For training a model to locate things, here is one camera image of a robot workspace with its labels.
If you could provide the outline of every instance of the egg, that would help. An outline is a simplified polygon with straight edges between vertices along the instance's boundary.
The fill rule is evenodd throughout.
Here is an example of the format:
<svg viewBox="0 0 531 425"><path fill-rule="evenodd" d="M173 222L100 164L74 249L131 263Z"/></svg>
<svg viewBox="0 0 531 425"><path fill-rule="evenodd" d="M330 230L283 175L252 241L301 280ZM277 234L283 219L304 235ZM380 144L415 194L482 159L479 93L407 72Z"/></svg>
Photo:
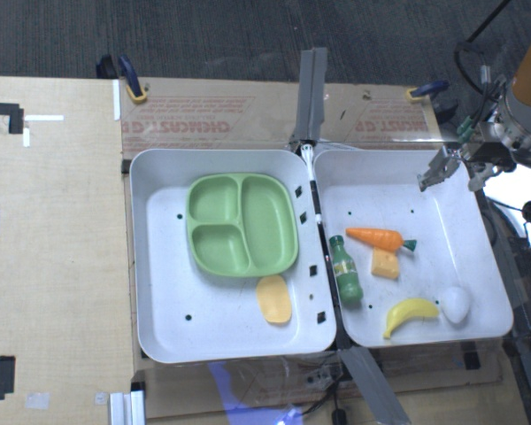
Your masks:
<svg viewBox="0 0 531 425"><path fill-rule="evenodd" d="M444 316L454 324L462 322L470 311L470 294L462 287L449 287L441 291L438 299Z"/></svg>

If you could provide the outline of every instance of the banana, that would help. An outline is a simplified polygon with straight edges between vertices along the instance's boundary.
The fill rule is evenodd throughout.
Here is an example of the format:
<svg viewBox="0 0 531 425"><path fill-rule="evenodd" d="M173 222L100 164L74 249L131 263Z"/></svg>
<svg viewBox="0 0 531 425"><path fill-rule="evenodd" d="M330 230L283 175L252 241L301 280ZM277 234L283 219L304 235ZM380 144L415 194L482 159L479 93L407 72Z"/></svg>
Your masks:
<svg viewBox="0 0 531 425"><path fill-rule="evenodd" d="M391 338L391 333L411 318L435 318L439 315L438 307L422 297L405 299L389 309L386 331L383 338Z"/></svg>

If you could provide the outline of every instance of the green plate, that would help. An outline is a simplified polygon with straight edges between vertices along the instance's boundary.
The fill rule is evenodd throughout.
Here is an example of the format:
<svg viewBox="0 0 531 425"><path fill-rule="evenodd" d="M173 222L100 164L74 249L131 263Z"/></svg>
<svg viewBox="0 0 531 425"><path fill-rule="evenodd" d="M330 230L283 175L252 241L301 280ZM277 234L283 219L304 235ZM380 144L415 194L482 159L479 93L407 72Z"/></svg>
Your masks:
<svg viewBox="0 0 531 425"><path fill-rule="evenodd" d="M265 174L213 174L189 188L187 231L196 263L231 277L279 274L298 252L285 187Z"/></svg>

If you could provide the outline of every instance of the toy carrot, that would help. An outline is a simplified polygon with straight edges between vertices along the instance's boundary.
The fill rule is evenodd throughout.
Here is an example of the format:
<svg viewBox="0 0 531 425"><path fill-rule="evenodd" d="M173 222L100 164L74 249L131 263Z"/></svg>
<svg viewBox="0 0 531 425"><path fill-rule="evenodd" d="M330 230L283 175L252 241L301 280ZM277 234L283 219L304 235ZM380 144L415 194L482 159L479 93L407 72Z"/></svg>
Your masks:
<svg viewBox="0 0 531 425"><path fill-rule="evenodd" d="M373 247L378 247L384 251L396 251L401 246L410 251L415 250L417 241L409 239L405 241L401 234L395 230L384 230L379 228L346 228L346 235L369 243Z"/></svg>

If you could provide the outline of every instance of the green bottle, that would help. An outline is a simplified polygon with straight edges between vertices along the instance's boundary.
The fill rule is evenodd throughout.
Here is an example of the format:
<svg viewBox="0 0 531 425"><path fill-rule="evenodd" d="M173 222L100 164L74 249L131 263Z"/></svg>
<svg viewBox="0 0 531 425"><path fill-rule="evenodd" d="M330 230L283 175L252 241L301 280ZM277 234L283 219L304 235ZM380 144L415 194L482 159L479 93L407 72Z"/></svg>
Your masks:
<svg viewBox="0 0 531 425"><path fill-rule="evenodd" d="M329 239L333 253L333 269L335 271L338 295L345 305L358 304L364 296L360 287L358 270L352 257L344 250L344 239L337 235Z"/></svg>

